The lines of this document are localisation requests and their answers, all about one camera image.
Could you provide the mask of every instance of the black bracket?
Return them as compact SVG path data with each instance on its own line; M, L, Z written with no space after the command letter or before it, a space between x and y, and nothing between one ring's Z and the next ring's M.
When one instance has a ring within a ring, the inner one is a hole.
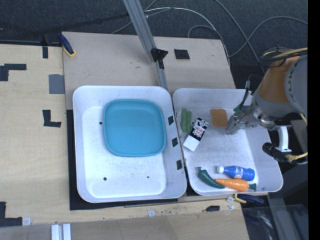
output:
M168 54L168 51L166 51L166 50L160 50L160 49L157 49L157 48L153 48L151 50L151 55L152 55L153 60L155 62L158 61L159 67L162 70L165 69L165 65L164 65L163 59L167 54Z

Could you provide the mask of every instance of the blue clamp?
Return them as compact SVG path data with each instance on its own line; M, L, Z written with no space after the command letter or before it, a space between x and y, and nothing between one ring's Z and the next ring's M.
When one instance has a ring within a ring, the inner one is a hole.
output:
M65 36L61 33L58 34L58 39L62 46L64 47L64 52L69 56L69 57L74 57L76 56L76 51L71 47L71 44L69 41L65 38Z

